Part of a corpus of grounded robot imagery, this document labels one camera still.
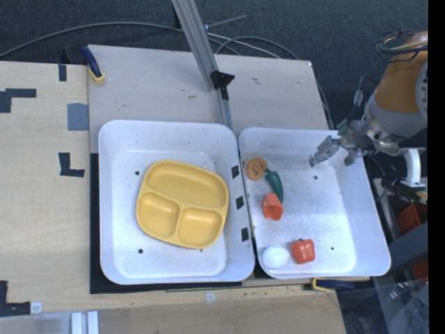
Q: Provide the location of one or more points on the black cylinder on white bracket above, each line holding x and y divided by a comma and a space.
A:
413, 165

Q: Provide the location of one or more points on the white plastic tray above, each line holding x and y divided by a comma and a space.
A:
313, 214
125, 200

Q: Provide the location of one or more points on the green chili pepper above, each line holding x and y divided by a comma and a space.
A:
276, 184

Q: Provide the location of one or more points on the orange carton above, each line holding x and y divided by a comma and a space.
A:
272, 207

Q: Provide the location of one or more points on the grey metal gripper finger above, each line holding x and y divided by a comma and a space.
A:
352, 157
323, 151

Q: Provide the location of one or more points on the orange bell pepper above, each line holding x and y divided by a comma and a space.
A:
303, 252

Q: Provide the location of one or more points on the yellow divided plate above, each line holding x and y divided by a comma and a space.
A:
182, 204

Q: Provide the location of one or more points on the orange doughnut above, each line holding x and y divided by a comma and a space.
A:
251, 172

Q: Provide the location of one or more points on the pale wood board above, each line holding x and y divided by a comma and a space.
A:
156, 85

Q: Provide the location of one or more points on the white egg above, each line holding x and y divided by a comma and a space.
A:
275, 257

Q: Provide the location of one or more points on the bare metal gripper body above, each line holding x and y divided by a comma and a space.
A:
368, 139

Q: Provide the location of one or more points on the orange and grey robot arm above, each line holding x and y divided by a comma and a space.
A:
400, 85

